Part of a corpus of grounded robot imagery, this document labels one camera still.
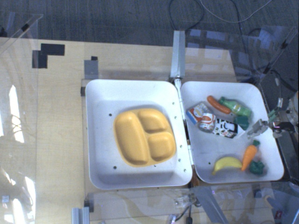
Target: hot dog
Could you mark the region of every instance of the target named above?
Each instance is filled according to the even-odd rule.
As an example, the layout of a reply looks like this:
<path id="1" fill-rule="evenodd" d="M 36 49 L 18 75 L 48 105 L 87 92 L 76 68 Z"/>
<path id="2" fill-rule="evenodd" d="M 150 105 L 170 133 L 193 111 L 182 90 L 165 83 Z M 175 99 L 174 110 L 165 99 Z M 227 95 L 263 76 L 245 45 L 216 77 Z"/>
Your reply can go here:
<path id="1" fill-rule="evenodd" d="M 211 106 L 213 106 L 215 109 L 219 110 L 220 112 L 222 113 L 225 113 L 225 114 L 230 114 L 230 109 L 227 108 L 226 106 L 224 105 L 220 105 L 217 100 L 215 100 L 213 98 L 213 96 L 209 95 L 207 98 L 207 101 L 211 104 Z"/>

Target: green bottle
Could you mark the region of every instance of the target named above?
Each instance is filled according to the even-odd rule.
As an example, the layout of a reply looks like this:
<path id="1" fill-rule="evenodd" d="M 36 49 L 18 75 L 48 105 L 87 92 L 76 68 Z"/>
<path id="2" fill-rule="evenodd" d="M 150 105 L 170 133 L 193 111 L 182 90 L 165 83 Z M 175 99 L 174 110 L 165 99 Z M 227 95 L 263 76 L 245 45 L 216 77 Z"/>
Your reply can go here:
<path id="1" fill-rule="evenodd" d="M 230 99 L 225 99 L 224 97 L 221 97 L 220 100 L 218 101 L 219 104 L 226 106 L 229 108 L 232 113 L 240 116 L 247 116 L 248 118 L 251 115 L 251 110 L 244 107 L 243 105 L 239 104 L 235 100 L 230 100 Z"/>

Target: gray carpet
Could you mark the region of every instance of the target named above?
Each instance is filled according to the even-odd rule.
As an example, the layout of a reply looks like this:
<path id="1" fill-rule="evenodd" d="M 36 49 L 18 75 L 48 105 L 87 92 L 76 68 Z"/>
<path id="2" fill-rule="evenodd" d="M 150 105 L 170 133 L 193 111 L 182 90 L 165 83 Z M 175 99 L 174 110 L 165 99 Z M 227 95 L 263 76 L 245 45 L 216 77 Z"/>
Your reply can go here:
<path id="1" fill-rule="evenodd" d="M 237 20 L 236 9 L 231 1 L 203 1 L 220 17 Z M 243 19 L 268 0 L 233 1 Z M 41 39 L 171 46 L 173 31 L 168 15 L 169 2 L 170 0 L 0 0 L 0 6 L 2 11 L 43 14 L 38 30 L 38 37 Z M 171 13 L 176 27 L 185 29 L 197 21 L 201 8 L 191 0 L 175 0 Z M 252 18 L 242 22 L 241 31 L 246 35 L 252 29 L 264 25 L 298 28 L 298 15 L 299 0 L 274 0 Z M 207 12 L 195 28 L 240 34 L 238 24 L 222 22 Z M 279 58 L 276 69 L 298 89 L 298 35 Z M 264 87 L 269 107 L 273 108 L 277 103 L 277 96 L 271 74 L 264 83 L 267 84 Z M 287 98 L 292 92 L 284 89 L 283 94 Z"/>

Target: soda can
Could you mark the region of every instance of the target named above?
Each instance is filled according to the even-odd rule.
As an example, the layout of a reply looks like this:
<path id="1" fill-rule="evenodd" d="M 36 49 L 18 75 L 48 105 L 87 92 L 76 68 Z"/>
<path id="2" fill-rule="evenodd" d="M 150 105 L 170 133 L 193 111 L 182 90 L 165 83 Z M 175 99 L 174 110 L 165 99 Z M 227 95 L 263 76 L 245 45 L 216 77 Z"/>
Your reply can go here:
<path id="1" fill-rule="evenodd" d="M 199 129 L 211 133 L 215 129 L 216 116 L 211 113 L 203 113 Z"/>

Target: yellow banana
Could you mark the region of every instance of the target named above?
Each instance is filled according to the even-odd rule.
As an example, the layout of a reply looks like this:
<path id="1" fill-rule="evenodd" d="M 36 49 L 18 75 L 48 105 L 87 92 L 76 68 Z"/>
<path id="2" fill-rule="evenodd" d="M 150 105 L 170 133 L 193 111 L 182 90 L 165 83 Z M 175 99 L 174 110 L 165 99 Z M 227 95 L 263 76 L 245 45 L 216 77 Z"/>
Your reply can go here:
<path id="1" fill-rule="evenodd" d="M 223 168 L 226 167 L 234 167 L 234 168 L 241 168 L 242 167 L 242 163 L 240 160 L 234 158 L 234 157 L 224 157 L 221 158 L 219 160 L 216 161 L 216 163 L 214 164 L 214 171 L 213 171 L 213 175 L 215 175 L 215 173 Z"/>

